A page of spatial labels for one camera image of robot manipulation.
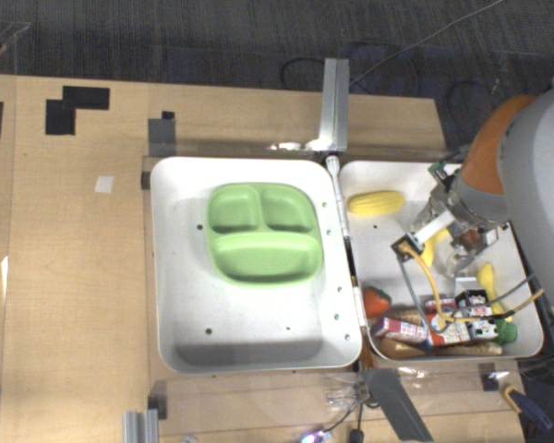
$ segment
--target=green tray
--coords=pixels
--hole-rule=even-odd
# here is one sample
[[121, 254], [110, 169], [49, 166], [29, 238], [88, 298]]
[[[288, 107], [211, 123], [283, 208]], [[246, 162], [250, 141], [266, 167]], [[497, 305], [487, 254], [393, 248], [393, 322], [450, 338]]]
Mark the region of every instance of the green tray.
[[226, 281], [285, 285], [322, 267], [316, 212], [301, 190], [282, 184], [228, 184], [210, 195], [206, 212], [211, 263]]

